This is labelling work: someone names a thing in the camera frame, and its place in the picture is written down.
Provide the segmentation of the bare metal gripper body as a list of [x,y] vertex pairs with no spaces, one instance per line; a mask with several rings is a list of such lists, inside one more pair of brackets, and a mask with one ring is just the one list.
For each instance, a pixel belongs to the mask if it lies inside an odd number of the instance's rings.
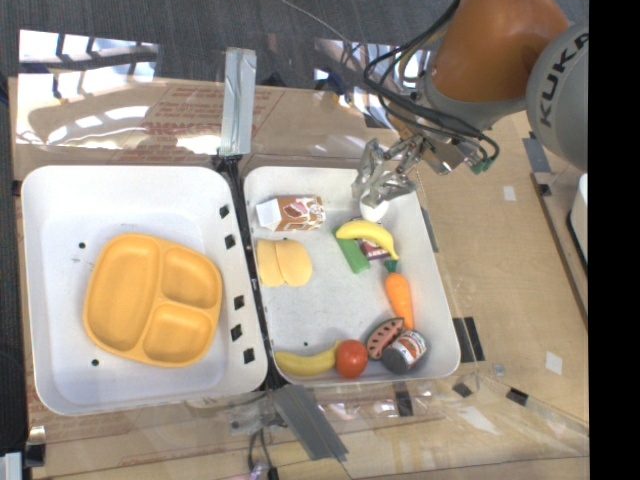
[[424,161],[438,175],[453,172],[459,165],[476,165],[481,160],[477,141],[438,128],[419,126],[397,119],[405,172]]

